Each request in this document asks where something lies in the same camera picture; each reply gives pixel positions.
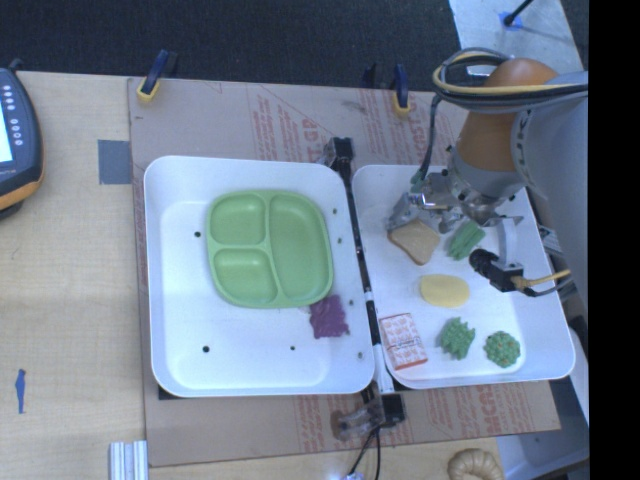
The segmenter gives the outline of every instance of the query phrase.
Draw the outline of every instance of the handheld device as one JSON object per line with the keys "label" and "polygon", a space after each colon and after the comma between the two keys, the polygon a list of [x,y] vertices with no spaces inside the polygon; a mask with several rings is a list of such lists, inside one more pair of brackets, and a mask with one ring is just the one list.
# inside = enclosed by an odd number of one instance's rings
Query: handheld device
{"label": "handheld device", "polygon": [[0,219],[18,211],[43,177],[43,141],[33,104],[15,73],[0,68]]}

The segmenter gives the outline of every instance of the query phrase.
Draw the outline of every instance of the yellow and black clamp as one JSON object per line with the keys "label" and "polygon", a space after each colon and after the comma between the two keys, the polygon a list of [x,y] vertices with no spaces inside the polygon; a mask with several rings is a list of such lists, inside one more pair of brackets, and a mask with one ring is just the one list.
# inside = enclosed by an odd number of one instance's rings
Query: yellow and black clamp
{"label": "yellow and black clamp", "polygon": [[392,96],[393,111],[400,118],[405,118],[411,111],[409,105],[409,82],[407,72],[402,64],[396,64],[393,69],[393,82],[390,89],[395,89]]}
{"label": "yellow and black clamp", "polygon": [[160,50],[149,70],[149,74],[144,77],[138,86],[136,93],[140,100],[148,103],[155,97],[158,87],[160,87],[160,77],[174,71],[177,59],[178,54],[168,50]]}

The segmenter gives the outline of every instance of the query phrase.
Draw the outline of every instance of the green plate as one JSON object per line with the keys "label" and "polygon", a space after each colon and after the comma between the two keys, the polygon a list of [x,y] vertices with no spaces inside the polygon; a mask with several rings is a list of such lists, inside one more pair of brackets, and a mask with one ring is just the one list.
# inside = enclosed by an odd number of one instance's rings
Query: green plate
{"label": "green plate", "polygon": [[209,265],[218,292],[237,306],[313,304],[333,283],[324,217],[307,197],[248,190],[217,198],[207,214]]}

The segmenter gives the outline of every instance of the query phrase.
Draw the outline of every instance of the bread slice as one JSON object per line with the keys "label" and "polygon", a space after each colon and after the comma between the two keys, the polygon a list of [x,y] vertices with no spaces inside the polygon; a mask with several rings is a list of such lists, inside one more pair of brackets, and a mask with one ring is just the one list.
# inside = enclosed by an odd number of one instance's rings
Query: bread slice
{"label": "bread slice", "polygon": [[391,243],[406,252],[417,265],[426,265],[440,243],[440,235],[420,219],[387,233]]}

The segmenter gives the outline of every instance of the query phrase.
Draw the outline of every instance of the cardboard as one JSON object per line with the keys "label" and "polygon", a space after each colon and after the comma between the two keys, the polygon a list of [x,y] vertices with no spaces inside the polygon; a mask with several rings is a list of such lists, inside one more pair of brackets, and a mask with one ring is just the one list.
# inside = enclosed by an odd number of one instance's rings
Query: cardboard
{"label": "cardboard", "polygon": [[[177,399],[159,389],[150,363],[142,178],[169,154],[315,162],[332,137],[350,137],[353,170],[367,164],[418,164],[427,148],[432,93],[410,93],[408,118],[394,114],[390,91],[163,80],[155,98],[137,99],[128,81],[132,183],[138,256],[145,419],[152,467],[358,449],[341,441],[332,418],[363,405],[360,394]],[[466,111],[446,102],[436,114],[432,163],[447,163]],[[402,391],[406,419],[382,446],[556,430],[549,383]]]}

